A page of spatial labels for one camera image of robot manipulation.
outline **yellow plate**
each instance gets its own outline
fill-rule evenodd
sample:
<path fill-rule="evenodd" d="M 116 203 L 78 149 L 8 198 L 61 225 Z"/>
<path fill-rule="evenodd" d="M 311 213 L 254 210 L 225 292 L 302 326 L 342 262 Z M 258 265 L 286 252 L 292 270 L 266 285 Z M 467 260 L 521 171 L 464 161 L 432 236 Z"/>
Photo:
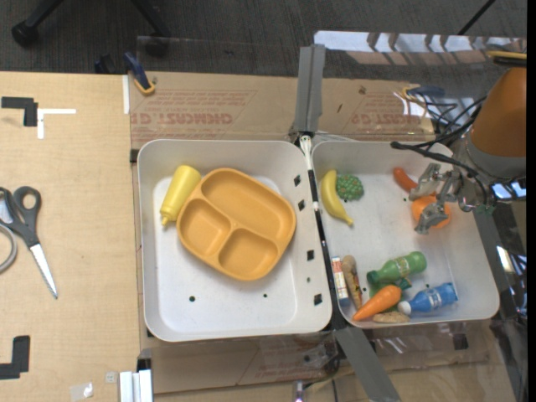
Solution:
<path fill-rule="evenodd" d="M 295 229 L 296 215 L 286 199 L 233 168 L 207 174 L 177 219 L 178 237 L 186 249 L 242 281 L 268 274 Z"/>

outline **yellow mustard bottle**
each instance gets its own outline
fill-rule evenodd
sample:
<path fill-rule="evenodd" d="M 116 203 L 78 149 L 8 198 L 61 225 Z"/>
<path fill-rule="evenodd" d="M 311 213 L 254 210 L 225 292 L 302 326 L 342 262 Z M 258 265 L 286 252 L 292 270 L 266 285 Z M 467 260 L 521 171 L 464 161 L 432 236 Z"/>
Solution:
<path fill-rule="evenodd" d="M 189 165 L 177 167 L 160 207 L 162 226 L 177 220 L 178 212 L 200 181 L 201 174 L 195 168 Z"/>

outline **gray carpet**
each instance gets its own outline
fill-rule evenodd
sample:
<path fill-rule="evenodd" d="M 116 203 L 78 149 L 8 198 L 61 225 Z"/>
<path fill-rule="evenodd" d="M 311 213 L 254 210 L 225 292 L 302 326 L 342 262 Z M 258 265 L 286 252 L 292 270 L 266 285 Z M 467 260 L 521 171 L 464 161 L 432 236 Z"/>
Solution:
<path fill-rule="evenodd" d="M 42 0 L 0 0 L 0 70 L 93 73 L 103 54 L 122 63 L 152 27 L 129 0 L 65 0 L 39 25 L 39 41 L 15 43 L 11 27 Z M 309 45 L 317 30 L 458 34 L 488 0 L 149 0 L 173 37 Z M 526 37 L 528 0 L 496 0 L 470 35 Z"/>

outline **blue bottle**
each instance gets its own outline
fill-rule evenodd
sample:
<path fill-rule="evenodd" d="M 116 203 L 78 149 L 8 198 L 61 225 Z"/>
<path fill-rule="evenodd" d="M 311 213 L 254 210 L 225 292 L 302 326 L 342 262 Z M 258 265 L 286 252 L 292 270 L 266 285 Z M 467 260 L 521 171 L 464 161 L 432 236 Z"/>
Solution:
<path fill-rule="evenodd" d="M 458 300 L 452 283 L 443 283 L 418 292 L 411 301 L 399 302 L 398 309 L 409 316 L 412 312 L 432 312 Z"/>

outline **scissors blade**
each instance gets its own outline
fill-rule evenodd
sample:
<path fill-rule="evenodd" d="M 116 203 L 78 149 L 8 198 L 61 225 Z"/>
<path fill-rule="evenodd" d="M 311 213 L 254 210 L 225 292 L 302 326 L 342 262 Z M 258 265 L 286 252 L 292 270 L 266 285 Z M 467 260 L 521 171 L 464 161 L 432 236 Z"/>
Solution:
<path fill-rule="evenodd" d="M 44 282 L 47 284 L 47 287 L 52 292 L 54 298 L 58 299 L 58 291 L 56 290 L 56 285 L 54 284 L 54 279 L 52 278 L 49 264 L 44 257 L 43 247 L 41 247 L 40 244 L 37 244 L 30 247 L 30 250 L 32 251 L 33 257 L 37 262 L 39 271 L 41 271 L 41 276 L 43 276 Z"/>

